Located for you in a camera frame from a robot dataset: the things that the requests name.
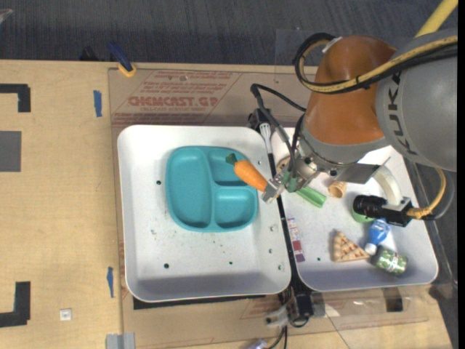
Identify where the orange carrot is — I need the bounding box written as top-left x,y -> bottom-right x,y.
225,153 -> 270,193

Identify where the white and purple packet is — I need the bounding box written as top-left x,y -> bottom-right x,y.
286,216 -> 307,263

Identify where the green toy vegetable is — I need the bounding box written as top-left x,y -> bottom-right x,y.
295,186 -> 328,209

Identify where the tan pizza slice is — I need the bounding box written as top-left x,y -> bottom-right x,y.
331,230 -> 371,263

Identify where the green bowl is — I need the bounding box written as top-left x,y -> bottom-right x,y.
351,209 -> 376,225

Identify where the blue and white bottle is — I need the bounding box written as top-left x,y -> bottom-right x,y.
363,217 -> 392,256

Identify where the teal divided plate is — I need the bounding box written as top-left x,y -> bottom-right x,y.
165,145 -> 260,233

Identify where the green can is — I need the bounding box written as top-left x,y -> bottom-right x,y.
369,246 -> 408,277

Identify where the brown cardboard board, red print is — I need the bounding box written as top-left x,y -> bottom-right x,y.
108,62 -> 430,338

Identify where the white plastic tray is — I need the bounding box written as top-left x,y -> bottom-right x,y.
116,124 -> 293,303
270,125 -> 440,293

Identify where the black cylinder on white bracket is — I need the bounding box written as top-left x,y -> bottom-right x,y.
352,158 -> 414,228

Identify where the black block with thin wires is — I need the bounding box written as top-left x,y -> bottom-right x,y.
290,292 -> 315,320
248,108 -> 272,129

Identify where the thin black and white rod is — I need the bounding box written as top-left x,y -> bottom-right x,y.
258,121 -> 307,298

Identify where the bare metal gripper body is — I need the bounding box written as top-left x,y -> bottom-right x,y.
282,152 -> 359,192

